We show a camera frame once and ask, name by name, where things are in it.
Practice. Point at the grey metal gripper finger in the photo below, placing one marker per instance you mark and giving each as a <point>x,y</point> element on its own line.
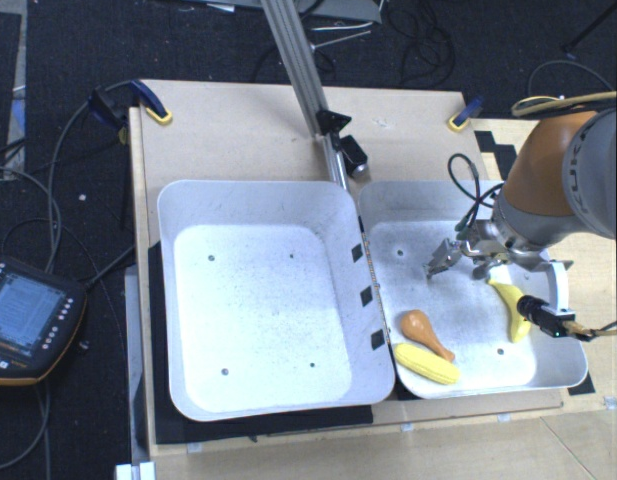
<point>485,267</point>
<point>442,259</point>

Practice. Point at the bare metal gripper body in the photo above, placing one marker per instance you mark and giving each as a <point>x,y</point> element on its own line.
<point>493,245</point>

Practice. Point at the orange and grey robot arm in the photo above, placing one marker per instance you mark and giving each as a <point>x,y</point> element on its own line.
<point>553,178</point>

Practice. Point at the white plastic tray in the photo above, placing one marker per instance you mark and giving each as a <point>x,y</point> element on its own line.
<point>263,318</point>
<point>453,298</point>

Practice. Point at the yellow banana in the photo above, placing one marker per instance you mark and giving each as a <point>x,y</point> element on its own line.
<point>513,303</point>

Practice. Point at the brown chicken drumstick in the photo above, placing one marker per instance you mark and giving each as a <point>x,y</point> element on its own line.
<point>418,329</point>

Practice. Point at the yellow corn cob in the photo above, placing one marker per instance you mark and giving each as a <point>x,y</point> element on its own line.
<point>425,363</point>

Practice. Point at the pale wood board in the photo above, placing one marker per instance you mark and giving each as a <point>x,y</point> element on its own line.
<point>238,133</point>

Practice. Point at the black cylinder on white bracket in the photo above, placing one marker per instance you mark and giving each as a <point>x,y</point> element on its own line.
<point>540,314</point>

